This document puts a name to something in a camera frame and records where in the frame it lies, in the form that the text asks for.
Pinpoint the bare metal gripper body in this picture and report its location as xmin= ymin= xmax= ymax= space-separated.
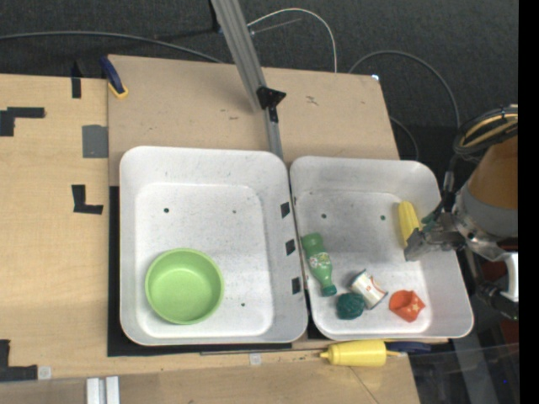
xmin=424 ymin=212 xmax=508 ymax=262

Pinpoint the yellow corn cob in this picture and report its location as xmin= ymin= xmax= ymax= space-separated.
xmin=397 ymin=199 xmax=422 ymax=249

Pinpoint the white can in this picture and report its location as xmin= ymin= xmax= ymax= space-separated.
xmin=349 ymin=268 xmax=389 ymax=311

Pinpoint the white plastic tray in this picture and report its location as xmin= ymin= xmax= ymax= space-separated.
xmin=289 ymin=154 xmax=476 ymax=342
xmin=119 ymin=145 xmax=310 ymax=347

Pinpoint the green broccoli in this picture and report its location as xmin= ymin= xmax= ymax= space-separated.
xmin=335 ymin=291 xmax=366 ymax=322

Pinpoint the green plastic bottle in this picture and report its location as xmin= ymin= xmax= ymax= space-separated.
xmin=300 ymin=231 xmax=339 ymax=298

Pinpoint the yellow mustard bottle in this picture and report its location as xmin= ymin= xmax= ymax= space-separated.
xmin=318 ymin=338 xmax=402 ymax=369

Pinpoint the green bowl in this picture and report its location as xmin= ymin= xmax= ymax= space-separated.
xmin=143 ymin=247 xmax=226 ymax=326

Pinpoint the pale wood board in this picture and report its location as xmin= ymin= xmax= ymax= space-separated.
xmin=106 ymin=54 xmax=450 ymax=374

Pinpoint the black cylinder on white bracket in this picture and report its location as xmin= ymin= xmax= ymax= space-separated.
xmin=475 ymin=252 xmax=520 ymax=322

